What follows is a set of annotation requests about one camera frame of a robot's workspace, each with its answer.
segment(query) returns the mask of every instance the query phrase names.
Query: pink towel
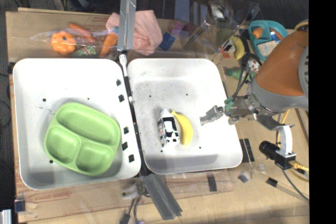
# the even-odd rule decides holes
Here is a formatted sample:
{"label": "pink towel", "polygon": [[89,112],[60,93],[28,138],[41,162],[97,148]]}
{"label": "pink towel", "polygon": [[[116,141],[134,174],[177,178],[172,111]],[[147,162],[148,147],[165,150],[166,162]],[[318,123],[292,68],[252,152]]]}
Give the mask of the pink towel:
{"label": "pink towel", "polygon": [[[106,23],[108,31],[119,26],[119,14],[112,13]],[[163,36],[153,10],[135,12],[133,50],[148,56],[161,44]]]}

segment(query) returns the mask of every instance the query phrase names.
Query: banana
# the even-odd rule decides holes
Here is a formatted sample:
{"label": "banana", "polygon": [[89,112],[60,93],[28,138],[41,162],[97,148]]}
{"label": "banana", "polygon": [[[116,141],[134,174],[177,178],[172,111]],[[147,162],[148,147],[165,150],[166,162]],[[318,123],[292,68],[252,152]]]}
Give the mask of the banana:
{"label": "banana", "polygon": [[194,130],[190,120],[185,115],[177,114],[175,111],[173,111],[172,114],[177,118],[177,121],[182,128],[182,139],[180,140],[181,144],[189,144],[194,135]]}
{"label": "banana", "polygon": [[233,37],[231,38],[233,44],[236,47],[236,53],[235,53],[235,58],[239,60],[241,57],[243,57],[245,53],[245,47],[242,42],[242,40],[239,37]]}

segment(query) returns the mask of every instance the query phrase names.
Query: white tray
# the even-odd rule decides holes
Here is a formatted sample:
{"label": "white tray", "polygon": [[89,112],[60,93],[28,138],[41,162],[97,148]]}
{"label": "white tray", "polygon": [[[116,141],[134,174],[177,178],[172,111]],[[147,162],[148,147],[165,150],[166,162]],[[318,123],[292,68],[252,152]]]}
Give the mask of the white tray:
{"label": "white tray", "polygon": [[[131,178],[139,172],[139,148],[118,64],[107,59],[24,59],[14,65],[13,79],[20,174],[28,187],[49,189],[104,182]],[[44,138],[54,113],[68,102],[88,105],[120,125],[117,155],[110,169],[100,176],[79,174],[49,162]],[[123,151],[121,144],[125,142],[128,147]],[[131,155],[134,161],[129,162]]]}
{"label": "white tray", "polygon": [[[200,116],[227,99],[215,64],[206,59],[136,59],[128,73],[144,160],[156,174],[231,168],[243,153],[228,118],[201,126]],[[186,115],[193,126],[189,145],[162,147],[157,121],[163,109]]]}

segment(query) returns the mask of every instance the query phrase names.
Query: orange pumpkin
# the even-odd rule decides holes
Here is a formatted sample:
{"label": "orange pumpkin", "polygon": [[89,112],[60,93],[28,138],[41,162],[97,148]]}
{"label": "orange pumpkin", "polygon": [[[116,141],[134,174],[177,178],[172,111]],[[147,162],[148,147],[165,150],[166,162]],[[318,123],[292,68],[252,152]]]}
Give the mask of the orange pumpkin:
{"label": "orange pumpkin", "polygon": [[56,32],[51,37],[53,50],[62,55],[67,55],[75,50],[76,40],[66,31]]}

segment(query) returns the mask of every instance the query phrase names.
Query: green plate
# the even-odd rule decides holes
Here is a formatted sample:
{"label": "green plate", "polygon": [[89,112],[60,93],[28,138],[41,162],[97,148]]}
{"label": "green plate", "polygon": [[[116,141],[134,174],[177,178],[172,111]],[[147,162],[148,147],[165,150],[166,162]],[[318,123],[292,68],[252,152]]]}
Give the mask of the green plate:
{"label": "green plate", "polygon": [[97,176],[110,168],[120,137],[119,124],[113,118],[87,105],[70,102],[55,113],[44,147],[56,163]]}

